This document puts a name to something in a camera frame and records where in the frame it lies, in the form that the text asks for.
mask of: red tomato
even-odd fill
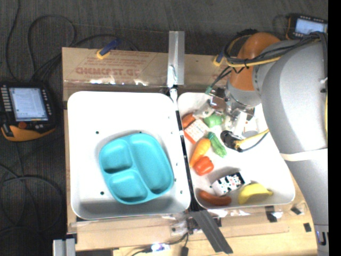
[[[208,156],[203,156],[195,163],[193,169],[198,175],[204,175],[211,172],[214,169],[214,165]]]

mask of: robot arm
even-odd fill
[[[281,42],[270,34],[256,33],[238,57],[257,58],[295,43],[298,41]],[[270,133],[311,211],[320,256],[329,255],[324,53],[322,41],[297,45],[275,61],[244,67],[240,72],[235,69],[227,84],[230,96],[246,108],[262,103]]]

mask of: blue divided plate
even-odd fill
[[[99,162],[112,196],[124,204],[155,199],[171,189],[174,175],[160,143],[136,133],[108,142]]]

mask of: black connector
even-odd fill
[[[189,250],[188,247],[183,246],[183,247],[181,248],[181,254],[180,254],[180,256],[187,256],[187,255],[188,255],[188,250]]]

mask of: screen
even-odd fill
[[[10,95],[17,121],[47,121],[47,113],[39,88],[13,87]]]
[[[318,23],[305,19],[297,19],[295,32],[302,34],[310,34],[311,32],[319,31],[319,32],[327,32],[327,24],[326,23]]]

